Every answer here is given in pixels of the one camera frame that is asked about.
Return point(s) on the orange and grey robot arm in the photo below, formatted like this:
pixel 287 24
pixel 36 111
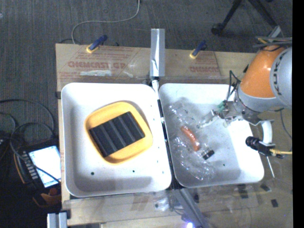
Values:
pixel 259 75

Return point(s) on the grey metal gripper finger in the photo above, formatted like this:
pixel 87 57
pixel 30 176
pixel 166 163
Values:
pixel 209 118
pixel 227 122

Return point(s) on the clear plastic bottle black cap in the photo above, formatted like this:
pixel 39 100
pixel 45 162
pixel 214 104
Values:
pixel 190 163

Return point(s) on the black ribbed rectangular block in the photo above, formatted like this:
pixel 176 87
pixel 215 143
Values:
pixel 117 134

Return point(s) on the black cylinder on white bracket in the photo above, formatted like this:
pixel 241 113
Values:
pixel 257 144

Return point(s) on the yellow plate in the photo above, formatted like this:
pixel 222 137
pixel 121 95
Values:
pixel 95 122

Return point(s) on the brown cardboard board red print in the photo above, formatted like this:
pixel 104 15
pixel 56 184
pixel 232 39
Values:
pixel 95 65

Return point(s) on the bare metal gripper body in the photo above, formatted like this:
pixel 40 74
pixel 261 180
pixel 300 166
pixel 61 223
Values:
pixel 237 113

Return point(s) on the white plastic tray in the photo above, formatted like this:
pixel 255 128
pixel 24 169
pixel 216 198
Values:
pixel 237 155
pixel 107 182

